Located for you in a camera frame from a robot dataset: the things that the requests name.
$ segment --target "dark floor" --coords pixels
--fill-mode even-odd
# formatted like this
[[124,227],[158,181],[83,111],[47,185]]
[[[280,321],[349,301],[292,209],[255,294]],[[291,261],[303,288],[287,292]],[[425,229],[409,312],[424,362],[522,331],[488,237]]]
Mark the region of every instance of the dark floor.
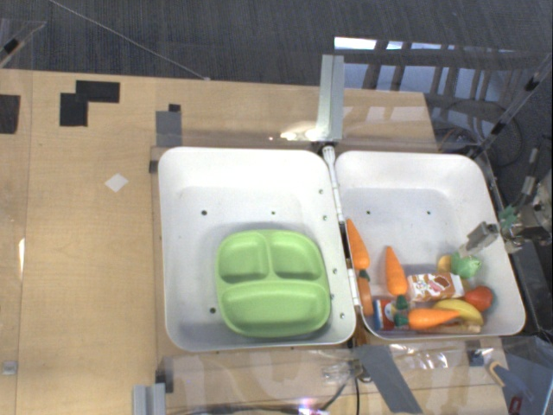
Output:
[[[45,70],[317,85],[336,35],[550,53],[553,0],[0,0],[0,18],[46,21],[32,67]],[[61,8],[89,17],[89,20]],[[93,21],[105,25],[100,27]],[[551,77],[493,147],[507,201],[527,157],[551,134]],[[506,167],[502,163],[517,157]],[[551,167],[550,148],[539,175]],[[551,251],[542,251],[551,282]]]

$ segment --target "banana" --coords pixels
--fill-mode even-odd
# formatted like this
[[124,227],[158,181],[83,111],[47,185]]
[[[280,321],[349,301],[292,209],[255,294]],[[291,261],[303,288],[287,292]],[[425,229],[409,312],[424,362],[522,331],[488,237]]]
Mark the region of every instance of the banana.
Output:
[[478,324],[479,326],[484,324],[484,318],[482,318],[482,314],[478,311],[478,309],[463,300],[455,298],[440,300],[434,305],[434,309],[457,310],[459,312],[459,316],[466,322]]

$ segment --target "wooden tabletop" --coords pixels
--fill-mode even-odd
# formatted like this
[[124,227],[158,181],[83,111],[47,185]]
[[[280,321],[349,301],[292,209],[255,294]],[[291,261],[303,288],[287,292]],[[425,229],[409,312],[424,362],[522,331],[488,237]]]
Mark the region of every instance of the wooden tabletop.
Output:
[[[76,80],[119,82],[119,103],[90,103],[87,127],[60,127],[60,94],[74,93]],[[16,375],[0,375],[0,412],[131,413],[132,387],[151,385],[164,355],[180,355],[185,366],[211,358],[171,346],[156,314],[149,173],[156,111],[181,105],[185,143],[230,140],[240,146],[250,140],[274,146],[287,128],[315,123],[318,88],[0,70],[0,93],[21,96],[17,134],[0,135],[0,181],[6,187],[0,195],[0,238],[9,242],[0,246],[0,280],[10,286],[0,291],[0,360],[19,364]],[[421,94],[348,91],[345,114],[351,139],[370,136],[379,147],[400,137],[399,143],[435,147]],[[115,175],[128,181],[118,192],[105,185]],[[23,237],[24,265],[18,271],[14,247]],[[298,353],[274,355],[273,372],[278,368],[283,380],[297,377]],[[221,361],[220,355],[213,358]],[[320,371],[312,366],[318,379]],[[486,413],[505,411],[500,388],[483,368],[469,368],[467,361],[456,367],[447,379],[440,371],[408,371],[406,380],[429,413],[482,413],[483,405]],[[209,404],[244,397],[242,402],[275,405],[270,393],[248,385],[254,369],[230,367],[227,375],[216,368],[191,369],[177,386],[181,392],[168,395],[168,413],[201,403],[192,401],[186,380],[210,386],[203,393]],[[232,398],[213,391],[226,380],[236,391]],[[324,400],[334,390],[313,392]],[[373,384],[361,385],[361,393],[361,413],[369,407],[387,413]],[[354,409],[348,386],[333,412]]]

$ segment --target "green divided tray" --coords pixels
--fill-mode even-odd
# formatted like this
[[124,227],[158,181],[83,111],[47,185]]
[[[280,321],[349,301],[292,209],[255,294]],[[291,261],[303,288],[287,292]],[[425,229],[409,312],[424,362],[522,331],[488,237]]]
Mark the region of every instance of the green divided tray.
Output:
[[301,233],[261,230],[226,237],[215,277],[223,320],[244,336],[308,334],[330,315],[321,252]]

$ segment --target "orange toy carrot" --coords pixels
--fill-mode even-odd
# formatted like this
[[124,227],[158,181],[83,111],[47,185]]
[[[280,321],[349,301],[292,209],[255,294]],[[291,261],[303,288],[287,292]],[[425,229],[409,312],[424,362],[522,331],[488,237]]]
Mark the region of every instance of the orange toy carrot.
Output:
[[458,316],[458,310],[413,309],[408,316],[409,328],[413,330],[430,329]]
[[404,268],[399,264],[394,250],[386,247],[386,285],[388,291],[394,295],[405,295],[409,286],[405,277]]
[[363,308],[363,315],[373,315],[374,308],[372,306],[371,285],[369,284],[369,276],[366,274],[366,271],[362,271],[357,277],[357,286],[359,287],[359,300]]
[[352,265],[353,269],[360,271],[366,269],[371,265],[371,259],[369,258],[369,252],[366,250],[365,243],[359,235],[357,227],[350,219],[346,220],[347,238],[349,239],[349,248],[352,252]]

